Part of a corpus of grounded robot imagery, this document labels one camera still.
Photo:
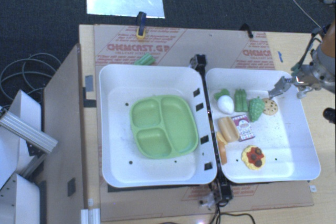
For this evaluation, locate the white plastic tray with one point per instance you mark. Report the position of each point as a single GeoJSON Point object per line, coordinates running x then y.
{"type": "Point", "coordinates": [288, 139]}
{"type": "Point", "coordinates": [118, 126]}

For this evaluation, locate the toy spaghetti with meatballs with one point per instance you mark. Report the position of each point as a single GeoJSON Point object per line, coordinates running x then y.
{"type": "Point", "coordinates": [253, 158]}

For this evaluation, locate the green toy asparagus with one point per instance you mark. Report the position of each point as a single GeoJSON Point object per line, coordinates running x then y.
{"type": "Point", "coordinates": [241, 101]}

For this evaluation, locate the brown cardboard board, red print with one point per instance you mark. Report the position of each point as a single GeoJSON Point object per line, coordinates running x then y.
{"type": "Point", "coordinates": [183, 42]}

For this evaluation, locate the white radish with green leaves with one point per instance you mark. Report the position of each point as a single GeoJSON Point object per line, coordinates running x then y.
{"type": "Point", "coordinates": [225, 105]}

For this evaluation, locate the green toy bean bundle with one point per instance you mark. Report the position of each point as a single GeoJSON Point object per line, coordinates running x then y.
{"type": "Point", "coordinates": [145, 59]}

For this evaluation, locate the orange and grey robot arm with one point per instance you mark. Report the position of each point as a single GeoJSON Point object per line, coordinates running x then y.
{"type": "Point", "coordinates": [328, 46]}

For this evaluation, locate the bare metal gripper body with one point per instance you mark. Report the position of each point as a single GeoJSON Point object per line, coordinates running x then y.
{"type": "Point", "coordinates": [311, 77]}

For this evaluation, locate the pink and white carton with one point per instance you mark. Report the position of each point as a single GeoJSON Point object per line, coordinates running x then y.
{"type": "Point", "coordinates": [245, 128]}

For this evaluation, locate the chocolate chip biscuit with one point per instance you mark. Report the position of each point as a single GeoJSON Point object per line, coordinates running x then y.
{"type": "Point", "coordinates": [270, 107]}

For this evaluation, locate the green divided plate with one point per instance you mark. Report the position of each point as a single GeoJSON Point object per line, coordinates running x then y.
{"type": "Point", "coordinates": [178, 123]}

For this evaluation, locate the thin black rod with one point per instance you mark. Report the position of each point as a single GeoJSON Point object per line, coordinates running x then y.
{"type": "Point", "coordinates": [210, 112]}

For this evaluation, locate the toy hot dog bun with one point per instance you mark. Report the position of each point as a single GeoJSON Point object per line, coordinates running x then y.
{"type": "Point", "coordinates": [228, 128]}

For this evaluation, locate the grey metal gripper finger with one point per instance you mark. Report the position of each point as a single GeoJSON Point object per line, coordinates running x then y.
{"type": "Point", "coordinates": [279, 87]}

